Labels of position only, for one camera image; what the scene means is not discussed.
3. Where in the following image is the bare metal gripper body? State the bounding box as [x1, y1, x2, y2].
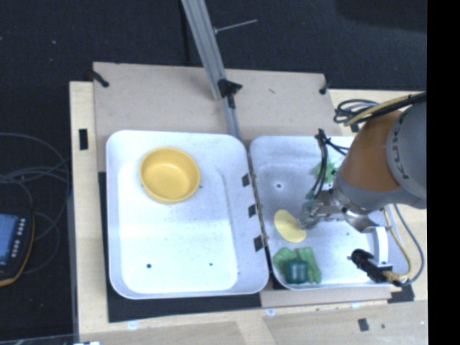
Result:
[304, 189, 380, 234]

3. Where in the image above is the white plastic tray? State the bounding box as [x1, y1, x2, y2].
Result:
[248, 134, 410, 291]
[105, 129, 270, 300]

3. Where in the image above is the light green leafy toy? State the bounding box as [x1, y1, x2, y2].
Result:
[315, 157, 343, 185]

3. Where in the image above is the dark green small cup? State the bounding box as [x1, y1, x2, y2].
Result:
[283, 260, 308, 285]

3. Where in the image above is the yellow bowl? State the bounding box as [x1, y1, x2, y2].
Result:
[139, 146, 201, 204]

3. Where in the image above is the brown flat board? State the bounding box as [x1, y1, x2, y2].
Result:
[92, 62, 403, 308]

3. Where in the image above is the black cylinder on white bracket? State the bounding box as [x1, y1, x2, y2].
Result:
[350, 226, 395, 284]

